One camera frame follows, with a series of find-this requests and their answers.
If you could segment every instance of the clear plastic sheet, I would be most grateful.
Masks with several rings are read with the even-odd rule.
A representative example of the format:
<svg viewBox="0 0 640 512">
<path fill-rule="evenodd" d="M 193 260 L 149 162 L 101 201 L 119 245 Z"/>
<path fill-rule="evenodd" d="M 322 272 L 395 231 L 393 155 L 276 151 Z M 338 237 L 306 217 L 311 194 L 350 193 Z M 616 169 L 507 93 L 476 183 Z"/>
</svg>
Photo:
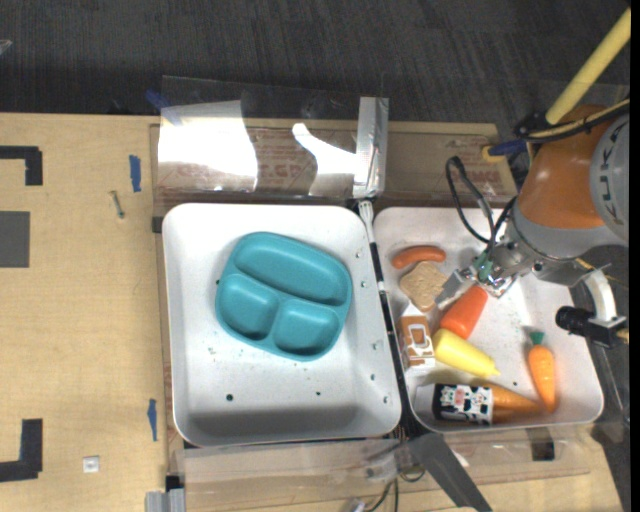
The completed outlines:
<svg viewBox="0 0 640 512">
<path fill-rule="evenodd" d="M 533 460 L 523 431 L 446 441 L 476 485 L 587 474 L 593 440 L 552 431 L 554 457 Z M 440 489 L 417 462 L 414 441 L 369 439 L 187 449 L 174 453 L 187 509 L 226 511 L 352 499 L 374 503 L 394 480 L 401 493 Z"/>
<path fill-rule="evenodd" d="M 229 196 L 346 200 L 384 189 L 385 98 L 166 77 L 156 100 L 156 208 Z"/>
</svg>

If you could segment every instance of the toy bread slice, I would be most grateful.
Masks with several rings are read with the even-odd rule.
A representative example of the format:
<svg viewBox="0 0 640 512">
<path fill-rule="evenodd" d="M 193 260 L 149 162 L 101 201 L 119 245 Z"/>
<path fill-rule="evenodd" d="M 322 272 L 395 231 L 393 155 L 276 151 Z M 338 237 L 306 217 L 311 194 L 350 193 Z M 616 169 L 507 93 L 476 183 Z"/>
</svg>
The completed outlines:
<svg viewBox="0 0 640 512">
<path fill-rule="evenodd" d="M 400 290 L 420 311 L 426 313 L 435 307 L 435 298 L 442 292 L 446 280 L 447 276 L 433 263 L 423 261 L 400 279 Z"/>
</svg>

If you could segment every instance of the yellow pole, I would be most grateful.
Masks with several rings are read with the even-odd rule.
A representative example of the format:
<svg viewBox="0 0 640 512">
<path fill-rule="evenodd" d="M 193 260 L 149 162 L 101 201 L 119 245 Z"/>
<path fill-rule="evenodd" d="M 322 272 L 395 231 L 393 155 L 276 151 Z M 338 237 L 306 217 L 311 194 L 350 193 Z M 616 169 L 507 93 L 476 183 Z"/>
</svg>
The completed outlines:
<svg viewBox="0 0 640 512">
<path fill-rule="evenodd" d="M 629 7 L 547 111 L 545 117 L 549 124 L 556 124 L 562 116 L 577 105 L 630 38 L 631 8 Z"/>
</svg>

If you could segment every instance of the toy sausage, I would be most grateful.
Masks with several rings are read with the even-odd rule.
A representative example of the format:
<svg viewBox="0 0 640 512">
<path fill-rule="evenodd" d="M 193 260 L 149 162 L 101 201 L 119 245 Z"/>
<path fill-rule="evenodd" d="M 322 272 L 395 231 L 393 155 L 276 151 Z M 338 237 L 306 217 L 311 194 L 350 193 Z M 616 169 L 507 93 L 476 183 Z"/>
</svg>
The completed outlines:
<svg viewBox="0 0 640 512">
<path fill-rule="evenodd" d="M 391 265 L 394 268 L 402 269 L 411 263 L 416 261 L 435 261 L 442 263 L 447 258 L 445 253 L 439 247 L 433 245 L 419 245 L 417 247 L 410 247 L 396 254 L 391 260 Z"/>
</svg>

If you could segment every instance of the screw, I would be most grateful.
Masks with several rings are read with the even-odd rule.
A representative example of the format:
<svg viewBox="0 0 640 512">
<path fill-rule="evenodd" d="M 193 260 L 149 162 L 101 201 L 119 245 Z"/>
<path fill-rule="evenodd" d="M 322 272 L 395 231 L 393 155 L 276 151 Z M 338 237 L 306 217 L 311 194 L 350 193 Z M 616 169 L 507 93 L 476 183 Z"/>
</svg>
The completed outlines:
<svg viewBox="0 0 640 512">
<path fill-rule="evenodd" d="M 122 207 L 120 206 L 120 201 L 118 200 L 118 194 L 116 194 L 115 190 L 112 190 L 111 192 L 109 192 L 109 195 L 111 196 L 111 199 L 113 200 L 113 204 L 116 207 L 116 212 L 118 214 L 118 217 L 120 217 L 121 219 L 124 219 L 124 212 L 122 211 Z"/>
</svg>

